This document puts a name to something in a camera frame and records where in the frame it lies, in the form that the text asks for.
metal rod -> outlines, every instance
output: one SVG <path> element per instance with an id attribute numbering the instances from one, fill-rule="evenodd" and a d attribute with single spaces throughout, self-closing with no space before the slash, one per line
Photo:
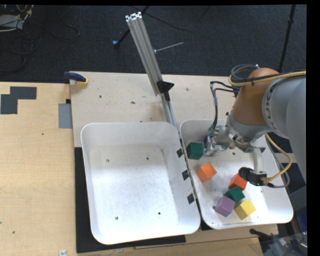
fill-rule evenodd
<path id="1" fill-rule="evenodd" d="M 159 51 L 162 51 L 162 50 L 165 50 L 165 49 L 168 49 L 168 48 L 171 48 L 171 47 L 174 47 L 174 46 L 178 46 L 178 45 L 182 45 L 184 42 L 179 42 L 179 43 L 176 43 L 176 44 L 173 44 L 173 45 L 170 45 L 170 46 L 167 46 L 167 47 L 164 47 L 164 48 L 161 48 L 161 49 L 154 49 L 154 52 L 157 53 Z"/>
<path id="2" fill-rule="evenodd" d="M 282 50 L 282 56 L 281 56 L 281 60 L 280 60 L 279 68 L 278 68 L 278 72 L 279 72 L 279 73 L 282 72 L 282 66 L 283 66 L 283 64 L 284 64 L 285 55 L 286 55 L 287 46 L 288 46 L 289 35 L 290 35 L 290 29 L 291 29 L 292 23 L 294 23 L 295 9 L 296 9 L 296 5 L 295 5 L 295 4 L 292 4 L 292 5 L 291 5 L 290 16 L 289 16 L 289 20 L 288 20 L 288 27 L 287 27 L 287 29 L 286 29 L 284 46 L 283 46 L 283 50 Z"/>
<path id="3" fill-rule="evenodd" d="M 146 10 L 150 7 L 150 5 L 147 5 L 146 7 L 144 7 L 144 9 L 141 11 L 141 14 L 144 14 L 146 12 Z M 130 29 L 128 29 L 123 36 L 119 39 L 119 41 L 113 41 L 113 44 L 116 48 L 119 48 L 120 44 L 122 43 L 122 41 L 127 37 L 127 35 L 130 33 Z"/>
<path id="4" fill-rule="evenodd" d="M 145 71 L 149 77 L 154 94 L 156 96 L 161 95 L 167 121 L 177 128 L 170 100 L 165 98 L 164 93 L 160 93 L 157 85 L 157 82 L 163 81 L 163 78 L 144 21 L 142 19 L 142 14 L 141 12 L 133 13 L 131 15 L 127 15 L 125 19 L 136 48 L 140 54 Z"/>

wooden table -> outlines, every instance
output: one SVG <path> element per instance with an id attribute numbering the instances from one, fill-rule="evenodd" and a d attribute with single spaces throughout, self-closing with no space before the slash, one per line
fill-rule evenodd
<path id="1" fill-rule="evenodd" d="M 255 228 L 260 232 L 275 235 L 278 233 L 276 224 L 206 231 L 200 229 L 186 235 L 186 243 L 170 246 L 164 244 L 77 253 L 74 149 L 79 146 L 81 127 L 88 122 L 88 119 L 83 118 L 84 113 L 90 115 L 93 109 L 81 99 L 84 97 L 90 101 L 90 97 L 93 97 L 96 104 L 103 105 L 102 112 L 106 113 L 107 120 L 103 115 L 100 116 L 99 112 L 95 112 L 105 122 L 145 122 L 164 118 L 159 110 L 159 99 L 154 101 L 155 98 L 152 98 L 151 85 L 142 89 L 144 94 L 140 94 L 140 97 L 130 91 L 131 87 L 126 95 L 116 96 L 121 92 L 118 89 L 114 90 L 114 95 L 109 94 L 107 98 L 106 93 L 110 93 L 110 90 L 106 90 L 105 84 L 109 84 L 111 88 L 111 85 L 117 85 L 116 80 L 125 76 L 126 79 L 148 82 L 146 74 L 78 73 L 88 77 L 89 83 L 99 84 L 97 94 L 90 93 L 84 97 L 79 91 L 89 89 L 80 90 L 72 81 L 70 84 L 0 83 L 0 95 L 10 94 L 10 87 L 36 87 L 37 90 L 36 99 L 18 99 L 17 114 L 0 114 L 2 255 L 58 256 L 61 250 L 66 250 L 68 256 L 103 256 L 117 253 L 128 256 L 207 256 L 213 252 L 217 256 L 256 256 L 257 252 L 262 253 L 257 236 L 250 234 L 249 229 Z M 212 80 L 227 83 L 226 77 L 164 75 L 163 79 L 175 83 L 170 95 L 177 124 L 186 119 L 213 118 L 213 102 L 207 100 L 211 97 L 210 90 L 201 91 L 196 88 L 209 87 L 208 81 Z M 224 99 L 232 99 L 231 94 L 227 95 Z M 140 101 L 146 97 L 149 100 L 149 110 L 154 113 L 152 115 L 141 111 L 144 103 Z M 190 110 L 193 97 L 203 97 L 203 101 L 197 105 L 198 108 Z M 59 104 L 65 104 L 67 99 L 71 99 L 73 129 L 59 128 Z M 202 111 L 207 106 L 209 111 Z M 123 109 L 127 111 L 119 117 L 118 113 L 123 113 Z M 228 106 L 221 103 L 220 114 L 224 115 L 226 110 L 230 111 L 230 102 Z"/>

plywood surface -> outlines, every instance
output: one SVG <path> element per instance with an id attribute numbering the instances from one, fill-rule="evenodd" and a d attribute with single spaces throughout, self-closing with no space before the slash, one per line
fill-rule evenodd
<path id="1" fill-rule="evenodd" d="M 96 76 L 92 73 L 90 79 L 96 79 L 96 77 L 98 79 L 100 76 L 103 74 Z M 143 75 L 134 76 L 136 76 L 137 84 L 140 83 L 139 79 L 145 79 Z M 168 79 L 168 82 L 177 80 L 175 76 L 164 77 Z M 193 83 L 198 81 L 196 77 L 181 77 L 180 87 L 176 87 L 178 95 L 180 95 L 178 90 L 186 95 L 195 90 L 195 84 L 185 84 L 185 81 L 190 82 L 192 79 L 194 79 Z M 200 77 L 199 79 L 208 82 L 211 78 Z M 72 89 L 69 84 L 1 82 L 0 94 L 9 94 L 10 86 L 36 87 L 37 97 L 35 100 L 19 100 L 17 114 L 0 115 L 1 254 L 57 256 L 60 250 L 67 250 L 68 256 L 77 255 L 74 132 L 72 129 L 59 128 L 58 105 L 65 103 L 66 99 L 70 99 L 71 96 L 72 115 L 75 114 L 75 120 L 81 120 L 77 123 L 77 132 L 86 122 L 96 122 L 95 118 L 90 120 L 80 118 L 93 110 L 87 101 L 78 102 L 75 100 L 76 91 L 70 95 L 70 89 L 74 90 L 75 88 Z M 150 92 L 153 92 L 151 86 L 148 88 Z M 172 106 L 174 109 L 190 105 L 190 99 L 185 101 L 182 96 L 181 99 L 177 99 L 178 96 L 175 96 L 173 92 Z M 98 92 L 95 99 L 99 101 L 107 97 L 106 95 Z M 209 95 L 210 91 L 203 93 L 203 96 L 208 98 L 204 101 L 203 106 L 211 108 L 212 99 Z M 145 99 L 143 96 L 149 100 L 150 110 L 154 110 L 150 113 L 154 113 L 153 115 L 144 111 L 141 113 L 141 110 L 146 107 L 145 102 L 140 102 Z M 109 101 L 109 103 L 105 101 L 104 103 L 99 102 L 99 104 L 101 104 L 100 113 L 104 113 L 104 117 L 108 117 L 110 121 L 125 122 L 126 118 L 132 122 L 146 122 L 151 120 L 150 118 L 153 121 L 164 120 L 160 101 L 152 98 L 151 93 L 137 96 L 130 93 L 129 90 L 127 96 L 116 98 L 116 94 L 109 95 Z M 199 116 L 204 119 L 209 118 L 213 116 L 213 112 L 204 111 L 204 114 Z M 175 117 L 177 123 L 180 123 L 185 118 L 195 118 L 196 116 L 192 116 L 192 111 L 188 116 L 175 111 Z M 276 225 L 259 226 L 257 230 L 267 234 L 276 234 L 278 231 Z M 249 233 L 248 228 L 198 231 L 186 236 L 189 245 L 126 248 L 122 255 L 152 254 L 163 256 L 174 253 L 200 256 L 208 255 L 208 252 L 212 251 L 215 251 L 216 255 L 227 255 L 228 252 L 231 255 L 255 255 L 250 246 L 258 242 L 258 239 L 254 237 Z M 98 256 L 113 253 L 116 251 L 92 252 L 84 253 L 84 255 Z"/>
<path id="2" fill-rule="evenodd" d="M 74 146 L 81 147 L 81 130 L 90 123 L 166 121 L 161 97 L 155 96 L 147 74 L 73 71 L 88 78 L 88 85 L 70 81 Z M 210 81 L 228 82 L 222 76 L 163 75 L 174 84 L 169 91 L 177 128 L 185 120 L 214 119 Z M 217 91 L 218 117 L 226 119 L 234 94 Z"/>

black wire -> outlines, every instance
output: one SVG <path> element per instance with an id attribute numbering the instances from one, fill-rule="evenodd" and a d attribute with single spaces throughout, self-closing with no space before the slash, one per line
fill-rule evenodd
<path id="1" fill-rule="evenodd" d="M 224 92 L 229 92 L 229 93 L 234 93 L 235 91 L 233 90 L 228 90 L 228 89 L 223 89 L 223 88 L 215 88 L 213 89 L 213 86 L 214 86 L 214 83 L 217 83 L 217 84 L 221 84 L 221 85 L 225 85 L 227 87 L 229 87 L 229 85 L 226 85 L 222 82 L 218 82 L 218 81 L 211 81 L 210 82 L 210 90 L 211 90 L 211 93 L 212 93 L 212 96 L 213 96 L 213 99 L 214 99 L 214 120 L 213 120 L 213 123 L 212 123 L 212 129 L 216 129 L 216 126 L 217 126 L 217 123 L 218 123 L 218 104 L 216 102 L 216 98 L 217 98 L 217 94 L 216 94 L 216 91 L 224 91 Z"/>
<path id="2" fill-rule="evenodd" d="M 240 77 L 237 76 L 236 74 L 244 71 L 250 71 L 250 70 L 256 70 L 259 69 L 256 65 L 251 65 L 251 64 L 240 64 L 232 68 L 231 70 L 231 81 L 235 83 L 245 83 L 245 82 L 253 82 L 256 80 L 262 80 L 262 79 L 267 79 L 267 78 L 274 78 L 279 75 L 287 75 L 287 74 L 292 74 L 295 72 L 300 72 L 300 71 L 305 71 L 305 70 L 295 70 L 295 71 L 290 71 L 290 72 L 284 72 L 284 73 L 276 73 L 276 74 L 269 74 L 269 75 L 264 75 L 264 76 L 258 76 L 258 77 Z"/>
<path id="3" fill-rule="evenodd" d="M 133 6 L 133 5 L 129 5 L 129 6 L 132 7 L 132 8 L 135 8 L 136 10 L 138 10 L 138 11 L 141 12 L 141 10 L 140 10 L 139 8 L 137 8 L 137 7 Z M 172 28 L 175 28 L 175 29 L 177 29 L 177 30 L 187 30 L 187 29 L 191 28 L 192 26 L 194 26 L 196 23 L 198 23 L 198 22 L 203 18 L 203 16 L 207 13 L 207 11 L 209 11 L 210 7 L 211 7 L 211 5 L 209 5 L 209 6 L 207 7 L 207 9 L 206 9 L 206 10 L 204 11 L 204 13 L 200 16 L 200 18 L 198 18 L 198 19 L 196 20 L 195 23 L 193 23 L 193 24 L 191 24 L 190 26 L 187 26 L 187 27 L 178 27 L 178 26 L 175 26 L 175 25 L 173 25 L 173 24 L 171 24 L 171 23 L 169 23 L 169 22 L 167 22 L 167 21 L 165 21 L 165 20 L 163 20 L 163 19 L 157 18 L 157 17 L 155 17 L 155 16 L 153 16 L 153 15 L 151 15 L 151 14 L 148 14 L 148 13 L 146 13 L 146 12 L 145 12 L 144 14 L 145 14 L 145 15 L 148 15 L 148 16 L 156 19 L 157 21 L 160 21 L 160 22 L 162 22 L 162 23 L 164 23 L 164 24 L 166 24 L 166 25 L 168 25 L 168 26 L 170 26 L 170 27 L 172 27 Z"/>
<path id="4" fill-rule="evenodd" d="M 12 39 L 12 41 L 9 43 L 9 50 L 15 54 L 15 55 L 19 55 L 21 56 L 21 64 L 19 65 L 19 67 L 15 68 L 15 69 L 11 69 L 11 70 L 4 70 L 4 69 L 0 69 L 0 73 L 1 75 L 7 75 L 7 74 L 11 74 L 17 71 L 20 71 L 31 59 L 30 55 L 32 53 L 34 53 L 36 51 L 36 49 L 38 49 L 43 36 L 45 34 L 45 32 L 49 32 L 51 35 L 53 35 L 54 37 L 63 40 L 63 41 L 71 41 L 76 39 L 77 37 L 80 36 L 80 30 L 77 29 L 76 27 L 66 23 L 62 18 L 65 17 L 70 10 L 72 9 L 72 6 L 69 6 L 68 10 L 65 11 L 63 14 L 60 14 L 60 11 L 58 9 L 58 7 L 55 7 L 55 11 L 59 14 L 58 17 L 55 18 L 51 18 L 49 19 L 49 14 L 48 14 L 48 7 L 47 7 L 47 15 L 45 15 L 46 19 L 42 20 L 42 19 L 38 19 L 34 16 L 29 16 L 29 18 L 27 18 L 26 20 L 24 20 L 24 25 L 22 27 L 21 30 L 21 34 L 14 37 Z M 23 21 L 22 19 L 19 20 L 16 23 L 16 31 L 18 31 L 17 27 L 18 27 L 18 23 Z M 56 21 L 61 21 L 64 25 L 66 25 L 67 27 L 73 29 L 76 31 L 75 36 L 73 37 L 62 37 L 59 36 L 58 34 L 53 33 L 51 30 L 49 30 L 46 25 L 48 23 L 51 22 L 56 22 Z M 19 47 L 23 50 L 17 50 L 15 47 L 15 45 L 17 46 L 20 40 L 20 44 Z"/>
<path id="5" fill-rule="evenodd" d="M 227 85 L 223 82 L 220 82 L 220 81 L 211 81 L 210 84 L 219 84 L 219 85 L 222 85 L 224 87 L 227 87 L 227 88 L 230 88 L 230 89 L 233 89 L 233 90 L 236 90 L 236 91 L 239 91 L 240 88 L 237 87 L 237 86 L 232 86 L 232 85 Z"/>
<path id="6" fill-rule="evenodd" d="M 27 4 L 25 4 L 25 5 L 24 5 L 24 9 L 23 9 L 23 10 L 20 10 L 20 6 L 19 6 L 19 4 L 16 4 L 16 9 L 17 9 L 20 13 L 25 12 L 25 11 L 27 10 L 27 7 L 28 7 L 28 5 L 27 5 Z"/>
<path id="7" fill-rule="evenodd" d="M 283 49 L 282 49 L 281 60 L 280 60 L 279 68 L 278 68 L 279 73 L 282 72 L 282 67 L 284 64 L 288 41 L 289 41 L 289 36 L 290 36 L 290 30 L 291 30 L 292 23 L 294 22 L 295 9 L 296 9 L 296 4 L 292 4 L 291 10 L 290 10 L 290 15 L 289 15 L 289 20 L 288 20 L 288 27 L 286 28 L 286 34 L 285 34 L 284 45 L 283 45 Z"/>
<path id="8" fill-rule="evenodd" d="M 0 15 L 10 14 L 10 13 L 14 13 L 14 12 L 16 12 L 16 10 L 14 10 L 14 9 L 12 9 L 12 10 L 10 10 L 10 11 L 4 10 L 4 11 L 1 11 L 1 12 L 0 12 Z"/>
<path id="9" fill-rule="evenodd" d="M 0 24 L 0 27 L 2 27 L 2 26 L 4 26 L 4 25 L 8 25 L 8 24 L 10 24 L 10 23 L 13 23 L 13 22 L 16 22 L 16 21 L 18 21 L 19 19 L 17 18 L 17 19 L 15 19 L 15 20 L 11 20 L 11 21 L 9 21 L 9 22 L 7 22 L 7 23 L 3 23 L 3 24 Z"/>

green cube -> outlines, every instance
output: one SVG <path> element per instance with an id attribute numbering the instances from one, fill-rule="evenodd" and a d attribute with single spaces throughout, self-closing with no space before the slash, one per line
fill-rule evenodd
<path id="1" fill-rule="evenodd" d="M 189 159 L 199 160 L 204 154 L 202 143 L 191 142 L 186 147 L 186 155 Z"/>
<path id="2" fill-rule="evenodd" d="M 238 202 L 241 199 L 245 198 L 245 195 L 239 186 L 235 186 L 235 187 L 229 189 L 227 192 L 224 193 L 224 196 L 232 199 L 235 202 Z"/>

